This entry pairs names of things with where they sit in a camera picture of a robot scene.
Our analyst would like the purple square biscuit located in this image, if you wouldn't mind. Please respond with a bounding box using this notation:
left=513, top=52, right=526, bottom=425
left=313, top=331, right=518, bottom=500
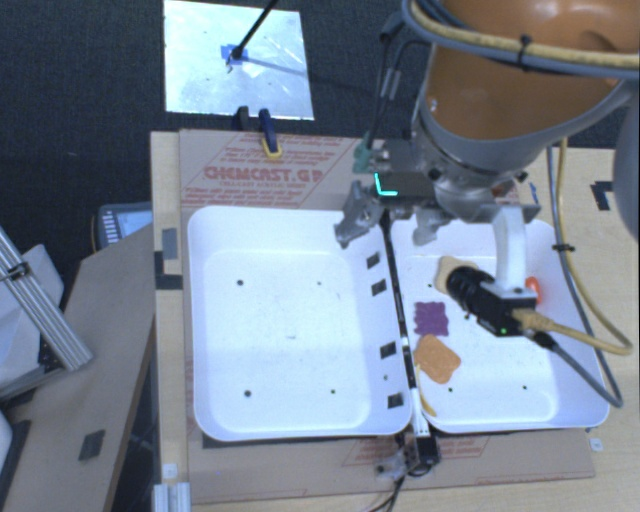
left=413, top=300, right=450, bottom=338

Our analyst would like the black cylinder on white bracket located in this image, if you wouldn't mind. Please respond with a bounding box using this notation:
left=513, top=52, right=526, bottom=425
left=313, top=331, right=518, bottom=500
left=445, top=204, right=540, bottom=339

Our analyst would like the tan toast slice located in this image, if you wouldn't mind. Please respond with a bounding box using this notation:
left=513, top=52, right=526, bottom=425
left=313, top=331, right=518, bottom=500
left=433, top=255, right=480, bottom=295

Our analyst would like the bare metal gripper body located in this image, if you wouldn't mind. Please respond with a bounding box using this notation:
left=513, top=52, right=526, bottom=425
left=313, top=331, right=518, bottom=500
left=373, top=138, right=527, bottom=224

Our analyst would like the orange toast slice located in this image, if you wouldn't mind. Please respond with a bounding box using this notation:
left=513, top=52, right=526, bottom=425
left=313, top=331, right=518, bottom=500
left=413, top=333, right=462, bottom=386

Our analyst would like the thin black and white rod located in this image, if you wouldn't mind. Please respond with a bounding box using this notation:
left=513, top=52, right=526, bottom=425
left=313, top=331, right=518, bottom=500
left=380, top=208, right=430, bottom=437

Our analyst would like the brown cardboard board red print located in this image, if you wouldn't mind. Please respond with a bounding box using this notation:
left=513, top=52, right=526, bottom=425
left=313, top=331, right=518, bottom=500
left=178, top=128, right=598, bottom=505

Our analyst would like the white plastic tray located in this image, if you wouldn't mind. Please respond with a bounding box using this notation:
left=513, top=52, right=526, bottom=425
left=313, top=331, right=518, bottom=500
left=389, top=214, right=613, bottom=435
left=186, top=204, right=414, bottom=443

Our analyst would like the black block with thin wires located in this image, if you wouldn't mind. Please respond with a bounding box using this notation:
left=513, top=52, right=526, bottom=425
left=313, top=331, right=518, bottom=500
left=403, top=433, right=442, bottom=477

